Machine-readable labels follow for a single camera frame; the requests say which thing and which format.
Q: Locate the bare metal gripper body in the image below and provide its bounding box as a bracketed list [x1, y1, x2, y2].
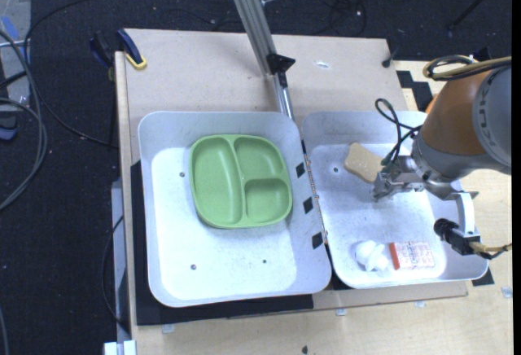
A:
[379, 155, 460, 201]

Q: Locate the tan bread slice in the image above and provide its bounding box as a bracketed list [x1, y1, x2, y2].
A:
[343, 142, 386, 184]

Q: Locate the white plastic tray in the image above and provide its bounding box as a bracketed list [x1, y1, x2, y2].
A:
[137, 110, 333, 309]
[300, 110, 490, 291]

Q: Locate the thin black and white rod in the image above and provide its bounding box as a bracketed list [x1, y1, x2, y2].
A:
[300, 136, 330, 251]

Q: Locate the white crumpled object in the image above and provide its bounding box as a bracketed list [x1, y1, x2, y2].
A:
[351, 239, 391, 274]

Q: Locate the orange and white packet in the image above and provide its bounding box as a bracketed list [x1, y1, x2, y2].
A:
[387, 239, 437, 271]

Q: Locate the green divided plate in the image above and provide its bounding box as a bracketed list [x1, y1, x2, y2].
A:
[188, 134, 295, 230]

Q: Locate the brown cardboard board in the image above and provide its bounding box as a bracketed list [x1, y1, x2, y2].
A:
[123, 28, 469, 312]

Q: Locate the black cylinder on white bracket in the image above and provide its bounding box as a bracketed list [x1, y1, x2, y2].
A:
[432, 190, 482, 256]

